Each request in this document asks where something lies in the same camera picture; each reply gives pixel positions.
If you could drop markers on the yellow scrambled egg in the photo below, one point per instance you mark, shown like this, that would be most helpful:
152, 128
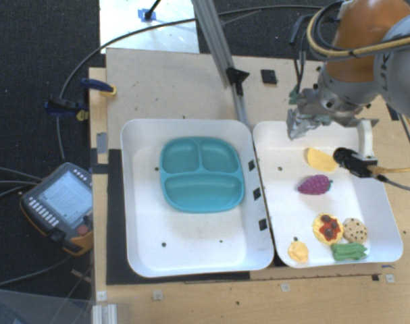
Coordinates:
298, 251

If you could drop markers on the yellow tortilla chip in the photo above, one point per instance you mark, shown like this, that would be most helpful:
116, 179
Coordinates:
319, 160

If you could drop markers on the white plastic tray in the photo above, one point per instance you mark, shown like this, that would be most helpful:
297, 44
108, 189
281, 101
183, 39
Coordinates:
360, 201
191, 241

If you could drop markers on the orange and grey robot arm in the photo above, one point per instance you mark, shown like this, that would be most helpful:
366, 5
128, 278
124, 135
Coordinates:
366, 29

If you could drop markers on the teal divided plate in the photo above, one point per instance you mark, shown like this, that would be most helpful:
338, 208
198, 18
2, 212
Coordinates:
201, 191

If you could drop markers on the black cylinder on white bracket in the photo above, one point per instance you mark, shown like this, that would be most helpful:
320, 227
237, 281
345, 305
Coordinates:
351, 162

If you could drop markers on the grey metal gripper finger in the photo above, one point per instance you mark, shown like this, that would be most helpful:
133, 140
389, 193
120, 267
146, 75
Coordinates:
293, 127
310, 123

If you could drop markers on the black block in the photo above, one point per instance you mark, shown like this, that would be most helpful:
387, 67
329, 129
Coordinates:
269, 76

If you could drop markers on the chocolate chip biscuit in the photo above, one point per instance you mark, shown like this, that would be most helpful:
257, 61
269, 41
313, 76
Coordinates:
355, 231

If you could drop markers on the green beans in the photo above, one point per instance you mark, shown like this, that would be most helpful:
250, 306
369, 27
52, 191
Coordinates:
348, 251

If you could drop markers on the pale wood board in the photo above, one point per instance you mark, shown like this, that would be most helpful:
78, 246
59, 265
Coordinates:
177, 86

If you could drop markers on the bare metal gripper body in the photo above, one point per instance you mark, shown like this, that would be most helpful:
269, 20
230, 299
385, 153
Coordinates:
312, 102

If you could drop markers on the purple grapes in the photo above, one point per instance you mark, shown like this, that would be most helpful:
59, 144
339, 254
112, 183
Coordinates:
313, 185

